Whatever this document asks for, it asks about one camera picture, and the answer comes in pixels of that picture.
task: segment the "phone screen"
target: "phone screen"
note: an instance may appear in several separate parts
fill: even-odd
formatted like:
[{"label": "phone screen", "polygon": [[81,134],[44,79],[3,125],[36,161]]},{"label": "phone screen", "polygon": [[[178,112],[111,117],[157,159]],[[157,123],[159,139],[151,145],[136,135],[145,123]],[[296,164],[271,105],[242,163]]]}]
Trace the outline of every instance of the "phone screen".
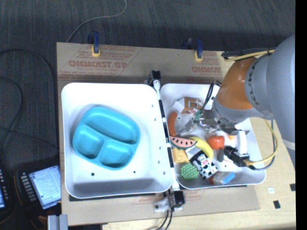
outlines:
[{"label": "phone screen", "polygon": [[61,200],[61,178],[57,165],[32,172],[29,177],[43,209],[50,208]]},{"label": "phone screen", "polygon": [[4,200],[3,200],[3,194],[2,194],[2,191],[0,189],[0,208],[3,208],[5,207],[5,204],[4,204]]}]

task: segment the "red tomato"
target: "red tomato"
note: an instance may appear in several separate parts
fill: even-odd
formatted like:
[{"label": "red tomato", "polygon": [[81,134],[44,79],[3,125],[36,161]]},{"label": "red tomato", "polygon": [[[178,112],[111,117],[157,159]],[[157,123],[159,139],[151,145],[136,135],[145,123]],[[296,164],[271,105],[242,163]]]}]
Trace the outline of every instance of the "red tomato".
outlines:
[{"label": "red tomato", "polygon": [[225,137],[224,136],[212,136],[208,138],[208,144],[213,150],[224,148]]}]

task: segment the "table surface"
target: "table surface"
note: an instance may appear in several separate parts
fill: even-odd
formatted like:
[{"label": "table surface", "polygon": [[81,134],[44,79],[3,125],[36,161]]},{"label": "table surface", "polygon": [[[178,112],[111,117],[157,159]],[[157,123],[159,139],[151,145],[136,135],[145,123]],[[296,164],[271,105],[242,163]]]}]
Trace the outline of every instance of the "table surface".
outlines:
[{"label": "table surface", "polygon": [[[221,66],[223,76],[231,66],[231,63],[224,62],[219,57],[219,63]],[[67,83],[67,81],[60,80],[59,93],[61,88]],[[59,108],[59,118],[61,120],[61,108]],[[266,126],[263,119],[251,118],[250,119],[253,127],[259,149],[262,157],[268,157],[272,154],[272,135]],[[278,153],[275,157],[273,165],[267,169],[266,179],[263,183],[253,185],[253,189],[256,192],[259,209],[255,210],[244,210],[244,211],[233,211],[225,213],[214,213],[214,214],[201,214],[201,215],[189,215],[189,216],[176,216],[172,218],[169,229],[186,230],[186,229],[295,229],[296,228],[296,202],[295,202],[295,190],[292,190],[290,185],[295,184],[295,169],[290,160],[289,154],[284,146],[277,125],[275,124],[274,130],[278,141]],[[60,158],[61,158],[61,175],[64,176],[64,151],[63,151],[63,137],[60,133]],[[67,195],[65,184],[62,180],[62,195]],[[275,202],[279,203],[280,207],[275,207]],[[114,214],[117,211],[117,207],[121,207],[120,199],[113,199],[114,202]],[[244,201],[233,201],[233,207],[236,208],[236,203],[244,204]],[[80,224],[92,224],[87,217],[82,217],[83,211],[91,215],[91,218],[100,219],[101,215],[104,214],[99,208],[96,207],[97,202],[95,200],[86,200],[72,204],[66,197],[62,197],[62,213],[68,214],[69,225],[76,225],[76,222]],[[103,225],[104,230],[150,230],[159,227],[164,220],[164,215],[161,217],[155,217],[152,219],[139,220],[125,220],[108,222]]]}]

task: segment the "blue plate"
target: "blue plate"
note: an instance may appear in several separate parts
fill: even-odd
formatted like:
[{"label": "blue plate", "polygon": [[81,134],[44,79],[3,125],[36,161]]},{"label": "blue plate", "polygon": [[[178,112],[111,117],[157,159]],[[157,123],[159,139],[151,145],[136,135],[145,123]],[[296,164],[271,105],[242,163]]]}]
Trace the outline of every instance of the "blue plate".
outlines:
[{"label": "blue plate", "polygon": [[83,115],[73,135],[72,146],[87,161],[119,170],[131,161],[140,136],[140,128],[134,121],[97,106]]}]

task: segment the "toy watermelon slice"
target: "toy watermelon slice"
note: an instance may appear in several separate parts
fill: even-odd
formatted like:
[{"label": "toy watermelon slice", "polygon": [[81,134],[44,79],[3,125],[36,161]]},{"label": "toy watermelon slice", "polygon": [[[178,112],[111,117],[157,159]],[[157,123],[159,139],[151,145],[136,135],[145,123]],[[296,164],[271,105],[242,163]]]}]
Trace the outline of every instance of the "toy watermelon slice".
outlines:
[{"label": "toy watermelon slice", "polygon": [[197,143],[196,140],[190,140],[190,139],[185,139],[185,138],[180,138],[180,137],[175,137],[175,136],[170,136],[170,142],[171,144],[178,148],[178,149],[188,149],[191,147],[194,147],[195,144]]}]

